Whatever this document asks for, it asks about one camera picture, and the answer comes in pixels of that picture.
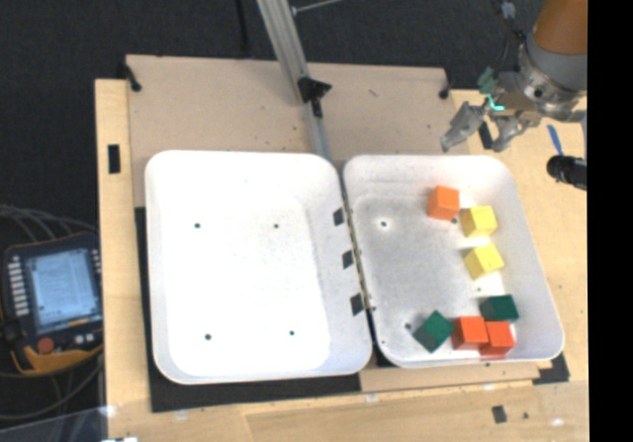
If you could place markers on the green cube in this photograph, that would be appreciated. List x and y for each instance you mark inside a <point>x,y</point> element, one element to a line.
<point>499,308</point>
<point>433,331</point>

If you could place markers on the white plastic tray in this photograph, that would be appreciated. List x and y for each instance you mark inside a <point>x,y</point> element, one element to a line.
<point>420,267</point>
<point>247,272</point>

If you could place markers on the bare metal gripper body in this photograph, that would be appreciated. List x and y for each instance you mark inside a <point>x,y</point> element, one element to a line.
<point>536,94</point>

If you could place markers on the yellow cube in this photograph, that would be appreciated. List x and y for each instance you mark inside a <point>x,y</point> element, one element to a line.
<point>479,220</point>
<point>483,260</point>

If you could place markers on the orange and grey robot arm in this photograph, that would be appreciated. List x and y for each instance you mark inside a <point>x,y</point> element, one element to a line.
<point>564,15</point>

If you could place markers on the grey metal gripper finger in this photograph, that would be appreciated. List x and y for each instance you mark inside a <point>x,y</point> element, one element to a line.
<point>507,131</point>
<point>461,126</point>

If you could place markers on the brown cardboard board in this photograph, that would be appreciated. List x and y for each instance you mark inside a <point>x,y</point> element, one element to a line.
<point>212,104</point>

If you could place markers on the orange cube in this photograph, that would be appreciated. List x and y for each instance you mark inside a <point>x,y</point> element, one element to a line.
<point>469,332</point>
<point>498,338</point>
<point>443,203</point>

